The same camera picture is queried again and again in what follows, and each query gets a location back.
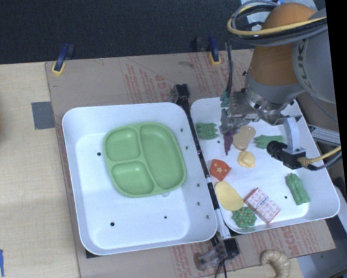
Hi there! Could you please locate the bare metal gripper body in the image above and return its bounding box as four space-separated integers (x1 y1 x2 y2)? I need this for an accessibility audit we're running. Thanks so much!
225 85 296 131

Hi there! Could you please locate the tan toy bread slice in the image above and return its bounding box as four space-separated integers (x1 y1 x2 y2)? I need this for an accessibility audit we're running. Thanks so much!
230 123 259 153

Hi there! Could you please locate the yellow toy butter lump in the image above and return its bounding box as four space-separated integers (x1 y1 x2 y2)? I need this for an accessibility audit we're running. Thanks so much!
235 149 257 170

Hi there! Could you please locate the red toy pizza slice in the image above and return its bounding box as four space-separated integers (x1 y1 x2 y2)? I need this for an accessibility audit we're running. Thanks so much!
207 156 234 183

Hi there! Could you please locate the white plastic tray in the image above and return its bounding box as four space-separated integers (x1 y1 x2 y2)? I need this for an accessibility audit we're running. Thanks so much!
189 84 344 240
60 93 221 259

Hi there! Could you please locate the yellow oval toy potato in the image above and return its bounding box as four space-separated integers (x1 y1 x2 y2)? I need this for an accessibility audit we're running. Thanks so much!
213 178 246 214

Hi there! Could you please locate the green divided plate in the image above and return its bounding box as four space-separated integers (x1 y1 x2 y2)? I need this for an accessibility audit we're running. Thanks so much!
100 118 189 202

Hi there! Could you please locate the red and white carton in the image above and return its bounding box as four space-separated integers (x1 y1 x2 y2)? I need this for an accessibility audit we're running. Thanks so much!
242 185 283 227

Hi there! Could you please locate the green toy asparagus bundle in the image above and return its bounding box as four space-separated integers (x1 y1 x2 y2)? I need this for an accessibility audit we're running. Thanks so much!
284 170 312 207

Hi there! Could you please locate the brown cardboard board red print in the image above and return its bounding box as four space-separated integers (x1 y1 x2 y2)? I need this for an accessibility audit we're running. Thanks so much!
44 31 340 278

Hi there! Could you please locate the tan toy croissant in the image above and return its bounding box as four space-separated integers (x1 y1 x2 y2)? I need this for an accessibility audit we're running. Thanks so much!
258 246 294 278

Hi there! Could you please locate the black block with thin wires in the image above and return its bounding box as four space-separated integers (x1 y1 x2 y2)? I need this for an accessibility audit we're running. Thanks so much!
169 82 192 105
192 237 242 272

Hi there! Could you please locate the black cylinder on white bracket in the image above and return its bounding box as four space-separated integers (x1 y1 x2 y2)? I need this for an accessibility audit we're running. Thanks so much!
262 115 309 173

